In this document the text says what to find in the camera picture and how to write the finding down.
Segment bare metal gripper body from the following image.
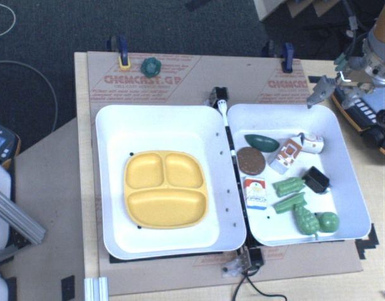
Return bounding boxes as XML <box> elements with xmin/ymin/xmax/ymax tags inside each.
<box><xmin>335</xmin><ymin>56</ymin><xmax>385</xmax><ymax>96</ymax></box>

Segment white and orange can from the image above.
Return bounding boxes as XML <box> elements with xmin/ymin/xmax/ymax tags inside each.
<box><xmin>300</xmin><ymin>132</ymin><xmax>325</xmax><ymax>154</ymax></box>

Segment white plastic tray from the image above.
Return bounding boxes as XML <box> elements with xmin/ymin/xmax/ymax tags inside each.
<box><xmin>95</xmin><ymin>104</ymin><xmax>247</xmax><ymax>260</ymax></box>
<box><xmin>226</xmin><ymin>103</ymin><xmax>372</xmax><ymax>247</ymax></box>

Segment white and orange carton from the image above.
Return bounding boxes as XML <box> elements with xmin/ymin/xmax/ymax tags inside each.
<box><xmin>267</xmin><ymin>137</ymin><xmax>303</xmax><ymax>176</ymax></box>

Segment dark green avocado half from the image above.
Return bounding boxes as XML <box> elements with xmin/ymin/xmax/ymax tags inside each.
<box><xmin>244</xmin><ymin>134</ymin><xmax>280</xmax><ymax>154</ymax></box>

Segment black cube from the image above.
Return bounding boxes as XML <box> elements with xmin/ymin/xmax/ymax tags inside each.
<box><xmin>302</xmin><ymin>166</ymin><xmax>331</xmax><ymax>195</ymax></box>

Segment brown round biscuit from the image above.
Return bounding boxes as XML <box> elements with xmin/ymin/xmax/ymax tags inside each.
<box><xmin>236</xmin><ymin>146</ymin><xmax>266</xmax><ymax>176</ymax></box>

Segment green asparagus bundle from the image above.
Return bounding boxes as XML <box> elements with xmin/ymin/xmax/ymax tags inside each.
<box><xmin>272</xmin><ymin>176</ymin><xmax>307</xmax><ymax>198</ymax></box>
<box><xmin>273</xmin><ymin>192</ymin><xmax>308</xmax><ymax>214</ymax></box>

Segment thin black and white rod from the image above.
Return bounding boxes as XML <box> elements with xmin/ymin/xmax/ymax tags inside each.
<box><xmin>217</xmin><ymin>100</ymin><xmax>250</xmax><ymax>248</ymax></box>

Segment red and white packet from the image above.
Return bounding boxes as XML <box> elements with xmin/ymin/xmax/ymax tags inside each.
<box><xmin>242</xmin><ymin>176</ymin><xmax>269</xmax><ymax>211</ymax></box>

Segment green apple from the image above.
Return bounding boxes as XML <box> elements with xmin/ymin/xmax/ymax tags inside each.
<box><xmin>317</xmin><ymin>211</ymin><xmax>340</xmax><ymax>234</ymax></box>

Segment green grapes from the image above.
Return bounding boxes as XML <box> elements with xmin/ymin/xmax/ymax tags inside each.
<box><xmin>293</xmin><ymin>203</ymin><xmax>321</xmax><ymax>240</ymax></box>

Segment brown cardboard board red print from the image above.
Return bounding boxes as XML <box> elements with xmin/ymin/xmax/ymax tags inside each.
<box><xmin>87</xmin><ymin>51</ymin><xmax>364</xmax><ymax>296</ymax></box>

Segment yellow divided plate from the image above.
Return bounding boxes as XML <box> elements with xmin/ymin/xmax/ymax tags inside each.
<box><xmin>123</xmin><ymin>150</ymin><xmax>209</xmax><ymax>230</ymax></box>

